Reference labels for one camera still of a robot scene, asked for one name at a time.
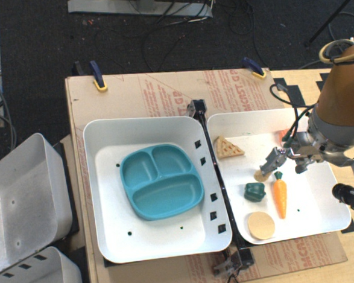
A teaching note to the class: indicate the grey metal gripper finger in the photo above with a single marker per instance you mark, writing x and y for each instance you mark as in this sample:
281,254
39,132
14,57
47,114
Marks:
273,159
303,166

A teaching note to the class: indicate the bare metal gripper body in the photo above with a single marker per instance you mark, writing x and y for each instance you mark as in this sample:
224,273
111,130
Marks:
309,148

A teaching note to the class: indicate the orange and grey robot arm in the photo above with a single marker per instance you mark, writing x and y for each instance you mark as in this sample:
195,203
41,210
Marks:
340,96

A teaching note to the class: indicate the small tan biscuit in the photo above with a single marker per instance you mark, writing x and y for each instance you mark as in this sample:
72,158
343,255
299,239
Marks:
260,177

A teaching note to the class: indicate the red toy food piece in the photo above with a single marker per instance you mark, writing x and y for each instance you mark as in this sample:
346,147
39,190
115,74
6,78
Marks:
282,135

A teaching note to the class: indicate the orange carrot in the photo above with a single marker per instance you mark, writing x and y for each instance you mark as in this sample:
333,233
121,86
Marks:
280,195

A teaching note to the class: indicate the tan pizza slice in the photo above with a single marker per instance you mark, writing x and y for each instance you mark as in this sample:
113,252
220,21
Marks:
226,149

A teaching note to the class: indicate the thin black rod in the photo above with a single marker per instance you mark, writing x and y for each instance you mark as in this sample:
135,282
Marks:
222,180

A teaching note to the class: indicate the large round tan biscuit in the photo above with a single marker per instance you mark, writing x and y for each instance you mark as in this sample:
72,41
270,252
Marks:
261,225

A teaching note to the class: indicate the blue divided plate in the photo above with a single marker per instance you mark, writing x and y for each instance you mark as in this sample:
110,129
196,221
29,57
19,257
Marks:
165,196

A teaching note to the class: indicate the brown cardboard board red print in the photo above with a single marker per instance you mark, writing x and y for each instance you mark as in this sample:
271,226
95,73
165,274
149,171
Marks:
161,90

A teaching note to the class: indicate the black cylinder on white bracket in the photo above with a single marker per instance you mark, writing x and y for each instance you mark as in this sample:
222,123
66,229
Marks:
350,196

